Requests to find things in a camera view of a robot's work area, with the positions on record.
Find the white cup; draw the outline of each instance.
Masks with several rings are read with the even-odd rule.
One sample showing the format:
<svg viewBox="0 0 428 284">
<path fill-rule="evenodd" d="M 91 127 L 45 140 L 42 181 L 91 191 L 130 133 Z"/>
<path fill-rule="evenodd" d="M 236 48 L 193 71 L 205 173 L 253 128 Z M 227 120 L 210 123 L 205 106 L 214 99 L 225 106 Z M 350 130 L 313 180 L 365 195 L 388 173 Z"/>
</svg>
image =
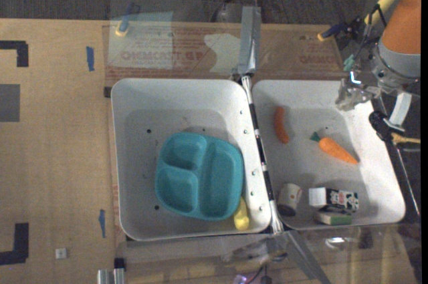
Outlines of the white cup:
<svg viewBox="0 0 428 284">
<path fill-rule="evenodd" d="M 284 183 L 278 197 L 278 211 L 287 217 L 296 215 L 297 205 L 302 196 L 302 188 L 297 184 Z"/>
</svg>

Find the teal plate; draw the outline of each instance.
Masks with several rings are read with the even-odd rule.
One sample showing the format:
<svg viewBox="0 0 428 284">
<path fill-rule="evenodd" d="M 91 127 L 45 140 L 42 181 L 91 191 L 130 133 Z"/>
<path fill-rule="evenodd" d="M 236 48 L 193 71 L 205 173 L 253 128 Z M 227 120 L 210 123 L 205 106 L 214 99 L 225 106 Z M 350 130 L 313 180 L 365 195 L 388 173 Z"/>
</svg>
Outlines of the teal plate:
<svg viewBox="0 0 428 284">
<path fill-rule="evenodd" d="M 243 186 L 243 158 L 234 145 L 203 134 L 181 132 L 163 144 L 155 190 L 162 205 L 206 221 L 229 218 Z"/>
</svg>

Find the toy carrot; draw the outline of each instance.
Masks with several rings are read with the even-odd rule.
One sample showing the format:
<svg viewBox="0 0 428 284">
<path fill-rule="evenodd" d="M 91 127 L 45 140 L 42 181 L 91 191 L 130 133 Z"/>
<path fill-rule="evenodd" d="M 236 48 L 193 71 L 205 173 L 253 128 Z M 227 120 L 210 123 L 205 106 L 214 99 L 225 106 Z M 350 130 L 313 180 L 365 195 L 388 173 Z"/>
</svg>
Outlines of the toy carrot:
<svg viewBox="0 0 428 284">
<path fill-rule="evenodd" d="M 284 107 L 278 106 L 275 109 L 274 114 L 274 127 L 275 127 L 275 133 L 278 139 L 283 144 L 287 144 L 290 138 L 288 137 L 288 134 L 286 132 L 286 129 L 284 128 L 284 116 L 286 114 L 286 110 Z"/>
<path fill-rule="evenodd" d="M 358 160 L 352 157 L 350 153 L 346 151 L 341 145 L 339 145 L 335 140 L 329 137 L 320 138 L 320 136 L 316 132 L 311 135 L 310 139 L 315 142 L 318 142 L 320 149 L 323 150 L 325 153 L 338 159 L 344 160 L 345 162 L 351 164 L 358 164 Z"/>
</svg>

